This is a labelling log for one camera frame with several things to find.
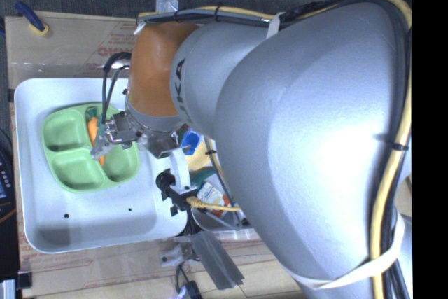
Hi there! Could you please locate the white and yellow packet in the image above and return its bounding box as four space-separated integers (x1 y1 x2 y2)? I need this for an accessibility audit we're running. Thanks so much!
197 181 231 218

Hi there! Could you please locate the orange carrot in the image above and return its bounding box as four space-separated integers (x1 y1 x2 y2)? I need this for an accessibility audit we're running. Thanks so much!
85 106 106 167

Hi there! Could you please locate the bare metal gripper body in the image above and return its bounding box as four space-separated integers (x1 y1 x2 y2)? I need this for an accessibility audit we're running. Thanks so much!
104 111 182 159

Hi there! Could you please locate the black cylinder on white bracket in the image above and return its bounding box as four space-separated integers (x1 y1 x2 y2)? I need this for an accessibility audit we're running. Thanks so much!
155 146 200 218

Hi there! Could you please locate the blue plastic cup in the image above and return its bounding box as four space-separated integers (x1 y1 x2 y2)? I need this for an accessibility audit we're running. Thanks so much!
181 130 202 156

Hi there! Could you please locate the brown cardboard board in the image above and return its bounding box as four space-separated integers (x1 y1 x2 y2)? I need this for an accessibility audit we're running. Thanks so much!
4 10 306 299

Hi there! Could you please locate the green divided plate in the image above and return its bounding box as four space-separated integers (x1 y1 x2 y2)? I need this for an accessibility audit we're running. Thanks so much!
40 102 142 193

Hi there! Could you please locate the dark green curved object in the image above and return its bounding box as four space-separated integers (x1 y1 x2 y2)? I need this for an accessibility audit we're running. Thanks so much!
190 166 218 187

